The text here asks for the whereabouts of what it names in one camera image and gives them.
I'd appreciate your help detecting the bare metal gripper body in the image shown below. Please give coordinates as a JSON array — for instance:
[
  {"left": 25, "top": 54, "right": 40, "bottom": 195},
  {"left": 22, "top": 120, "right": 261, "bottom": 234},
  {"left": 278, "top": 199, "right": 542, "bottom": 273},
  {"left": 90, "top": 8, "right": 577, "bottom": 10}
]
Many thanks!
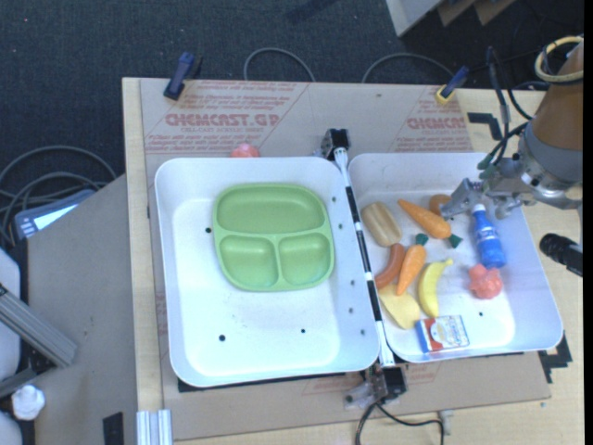
[{"left": 483, "top": 155, "right": 584, "bottom": 211}]

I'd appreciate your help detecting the orange round toy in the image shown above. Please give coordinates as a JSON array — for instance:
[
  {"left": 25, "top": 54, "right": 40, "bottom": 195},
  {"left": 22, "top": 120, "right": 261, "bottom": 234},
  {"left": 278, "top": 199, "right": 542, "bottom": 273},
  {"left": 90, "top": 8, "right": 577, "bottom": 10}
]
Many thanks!
[{"left": 427, "top": 193, "right": 453, "bottom": 218}]

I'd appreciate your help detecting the blue bottle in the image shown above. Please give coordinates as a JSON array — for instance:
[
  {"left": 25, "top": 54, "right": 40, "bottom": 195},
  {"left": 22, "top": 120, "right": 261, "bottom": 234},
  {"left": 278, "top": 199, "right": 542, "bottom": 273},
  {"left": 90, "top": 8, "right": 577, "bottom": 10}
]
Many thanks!
[{"left": 471, "top": 202, "right": 509, "bottom": 270}]

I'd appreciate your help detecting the orange carrot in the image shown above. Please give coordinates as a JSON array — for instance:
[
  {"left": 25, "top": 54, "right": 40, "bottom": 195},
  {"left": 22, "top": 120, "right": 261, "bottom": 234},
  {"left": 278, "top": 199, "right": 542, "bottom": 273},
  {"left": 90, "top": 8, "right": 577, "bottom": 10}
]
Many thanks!
[
  {"left": 395, "top": 233, "right": 430, "bottom": 298},
  {"left": 397, "top": 197, "right": 464, "bottom": 249}
]

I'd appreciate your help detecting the pink bumpy toy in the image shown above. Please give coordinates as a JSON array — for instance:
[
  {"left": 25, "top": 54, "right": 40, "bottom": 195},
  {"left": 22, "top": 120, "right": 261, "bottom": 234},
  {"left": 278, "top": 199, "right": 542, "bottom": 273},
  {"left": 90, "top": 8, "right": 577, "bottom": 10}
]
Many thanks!
[
  {"left": 229, "top": 142, "right": 262, "bottom": 159},
  {"left": 467, "top": 262, "right": 504, "bottom": 301}
]

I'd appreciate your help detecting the beige toy bread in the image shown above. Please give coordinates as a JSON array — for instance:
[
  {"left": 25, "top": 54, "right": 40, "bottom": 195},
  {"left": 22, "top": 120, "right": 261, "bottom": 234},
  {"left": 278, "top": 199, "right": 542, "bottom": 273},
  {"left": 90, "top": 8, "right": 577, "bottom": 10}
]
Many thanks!
[{"left": 360, "top": 201, "right": 403, "bottom": 248}]

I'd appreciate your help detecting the yellow banana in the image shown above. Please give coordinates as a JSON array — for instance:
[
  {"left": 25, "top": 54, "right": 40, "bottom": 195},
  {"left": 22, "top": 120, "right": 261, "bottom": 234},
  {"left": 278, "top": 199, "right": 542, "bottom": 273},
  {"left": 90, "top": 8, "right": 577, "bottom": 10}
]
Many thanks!
[{"left": 417, "top": 257, "right": 455, "bottom": 320}]

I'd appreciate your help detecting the orange sausage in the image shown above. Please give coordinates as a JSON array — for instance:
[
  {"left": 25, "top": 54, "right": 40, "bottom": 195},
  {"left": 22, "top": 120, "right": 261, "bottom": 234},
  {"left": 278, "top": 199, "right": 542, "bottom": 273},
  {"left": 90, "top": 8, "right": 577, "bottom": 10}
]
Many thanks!
[{"left": 373, "top": 242, "right": 407, "bottom": 290}]

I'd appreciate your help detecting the white plastic tray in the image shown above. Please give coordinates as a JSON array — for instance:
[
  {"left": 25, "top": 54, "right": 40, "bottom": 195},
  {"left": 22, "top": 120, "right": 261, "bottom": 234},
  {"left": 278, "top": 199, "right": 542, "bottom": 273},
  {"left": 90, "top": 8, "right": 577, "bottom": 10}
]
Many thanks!
[
  {"left": 153, "top": 156, "right": 383, "bottom": 388},
  {"left": 347, "top": 151, "right": 565, "bottom": 364}
]

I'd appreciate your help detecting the thin black and white rod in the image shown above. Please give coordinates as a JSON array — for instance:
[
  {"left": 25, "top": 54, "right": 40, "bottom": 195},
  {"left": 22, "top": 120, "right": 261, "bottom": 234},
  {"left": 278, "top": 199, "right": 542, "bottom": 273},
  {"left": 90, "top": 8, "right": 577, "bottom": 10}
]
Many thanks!
[{"left": 334, "top": 147, "right": 396, "bottom": 367}]

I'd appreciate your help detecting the yellow toy crisp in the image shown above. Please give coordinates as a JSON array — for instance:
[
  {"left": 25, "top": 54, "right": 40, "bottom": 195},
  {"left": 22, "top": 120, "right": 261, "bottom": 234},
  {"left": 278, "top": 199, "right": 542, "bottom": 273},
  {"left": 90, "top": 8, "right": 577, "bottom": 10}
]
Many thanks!
[{"left": 378, "top": 284, "right": 422, "bottom": 331}]

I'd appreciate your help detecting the white red and blue carton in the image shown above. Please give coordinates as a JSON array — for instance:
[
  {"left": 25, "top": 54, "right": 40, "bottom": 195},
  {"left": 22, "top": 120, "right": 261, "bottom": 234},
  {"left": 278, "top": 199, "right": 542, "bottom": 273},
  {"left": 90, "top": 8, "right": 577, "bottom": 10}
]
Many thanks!
[{"left": 413, "top": 313, "right": 471, "bottom": 354}]

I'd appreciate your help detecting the green divided plate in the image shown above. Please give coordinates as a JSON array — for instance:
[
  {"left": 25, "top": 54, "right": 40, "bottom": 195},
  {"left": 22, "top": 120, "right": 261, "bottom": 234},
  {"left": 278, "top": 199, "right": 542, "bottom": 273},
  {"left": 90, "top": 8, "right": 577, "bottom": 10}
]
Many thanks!
[{"left": 211, "top": 182, "right": 336, "bottom": 293}]

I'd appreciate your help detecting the brown cardboard board red print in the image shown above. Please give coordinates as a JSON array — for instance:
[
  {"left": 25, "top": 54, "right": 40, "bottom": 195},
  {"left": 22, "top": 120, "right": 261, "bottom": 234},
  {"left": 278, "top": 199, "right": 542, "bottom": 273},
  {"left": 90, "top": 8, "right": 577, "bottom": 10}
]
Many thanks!
[{"left": 138, "top": 79, "right": 553, "bottom": 442}]

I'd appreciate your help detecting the black block with thin wires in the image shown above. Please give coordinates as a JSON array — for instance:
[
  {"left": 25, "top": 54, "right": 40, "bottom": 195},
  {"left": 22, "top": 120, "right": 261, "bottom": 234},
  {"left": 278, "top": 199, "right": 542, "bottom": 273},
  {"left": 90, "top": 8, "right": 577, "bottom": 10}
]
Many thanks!
[
  {"left": 321, "top": 127, "right": 350, "bottom": 159},
  {"left": 364, "top": 365, "right": 410, "bottom": 403}
]

